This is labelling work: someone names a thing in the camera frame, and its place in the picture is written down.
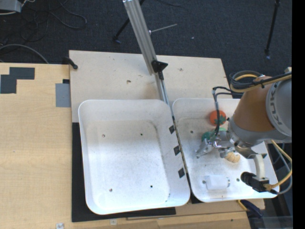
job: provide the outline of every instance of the black pole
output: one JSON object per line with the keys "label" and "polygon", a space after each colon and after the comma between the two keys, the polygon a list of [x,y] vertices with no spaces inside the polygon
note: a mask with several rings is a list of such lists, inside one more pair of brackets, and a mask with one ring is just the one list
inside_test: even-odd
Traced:
{"label": "black pole", "polygon": [[269,32],[269,38],[268,38],[267,46],[265,48],[265,55],[267,56],[267,59],[270,59],[269,47],[270,47],[270,43],[271,43],[273,29],[274,29],[274,26],[275,26],[277,9],[278,9],[279,6],[280,6],[280,0],[276,0],[275,4],[274,4],[274,12],[273,12],[273,18],[272,18],[271,28],[270,28],[270,32]]}
{"label": "black pole", "polygon": [[[140,5],[142,5],[142,3],[144,3],[145,0],[141,0],[140,1]],[[124,23],[124,25],[122,25],[122,27],[119,29],[119,31],[113,36],[113,40],[117,43],[121,43],[118,38],[119,38],[119,35],[121,34],[121,32],[124,30],[124,28],[126,27],[126,25],[129,23],[129,19],[127,19]]]}

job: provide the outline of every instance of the white plastic tray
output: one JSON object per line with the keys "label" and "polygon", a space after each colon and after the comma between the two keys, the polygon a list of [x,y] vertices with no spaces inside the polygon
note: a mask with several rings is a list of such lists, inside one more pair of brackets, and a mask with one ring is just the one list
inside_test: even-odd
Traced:
{"label": "white plastic tray", "polygon": [[[219,108],[226,113],[227,117],[233,115],[238,102],[239,99],[218,99]],[[256,174],[252,159],[241,156],[238,163],[231,163],[220,158],[216,149],[198,159],[196,158],[195,152],[199,149],[203,133],[215,129],[215,126],[211,125],[209,121],[209,115],[213,110],[215,110],[213,99],[182,98],[173,104],[173,114],[193,194],[202,202],[274,198],[276,195],[268,192],[259,193],[240,180],[241,174],[245,171]],[[222,127],[227,129],[227,122]],[[257,153],[268,153],[264,143],[253,147],[253,150]],[[266,177],[270,179],[270,183],[277,183],[269,155],[264,158],[264,166]],[[208,189],[207,184],[203,183],[208,176],[228,177],[230,186],[216,190]]]}
{"label": "white plastic tray", "polygon": [[87,100],[79,121],[90,210],[104,215],[187,203],[190,188],[166,103]]}

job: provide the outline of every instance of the red ball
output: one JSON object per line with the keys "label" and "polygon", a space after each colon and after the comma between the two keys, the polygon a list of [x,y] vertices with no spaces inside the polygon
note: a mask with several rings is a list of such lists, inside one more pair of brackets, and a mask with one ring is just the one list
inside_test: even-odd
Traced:
{"label": "red ball", "polygon": [[[219,125],[223,125],[227,119],[224,111],[219,110]],[[217,111],[214,110],[210,114],[210,122],[212,125],[217,126]]]}

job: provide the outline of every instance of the gray tape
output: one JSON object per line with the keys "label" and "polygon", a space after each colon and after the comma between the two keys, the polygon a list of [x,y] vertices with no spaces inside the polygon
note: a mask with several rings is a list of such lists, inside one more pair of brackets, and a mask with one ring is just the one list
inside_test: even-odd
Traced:
{"label": "gray tape", "polygon": [[56,83],[56,107],[71,107],[70,84]]}

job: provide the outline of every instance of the white object in bin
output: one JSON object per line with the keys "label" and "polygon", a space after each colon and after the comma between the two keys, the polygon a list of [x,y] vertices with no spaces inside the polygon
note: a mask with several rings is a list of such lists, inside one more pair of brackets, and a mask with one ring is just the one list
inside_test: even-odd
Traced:
{"label": "white object in bin", "polygon": [[230,186],[230,179],[223,175],[204,176],[208,190],[223,190]]}
{"label": "white object in bin", "polygon": [[157,99],[79,106],[85,197],[100,215],[184,205],[190,198],[170,107]]}

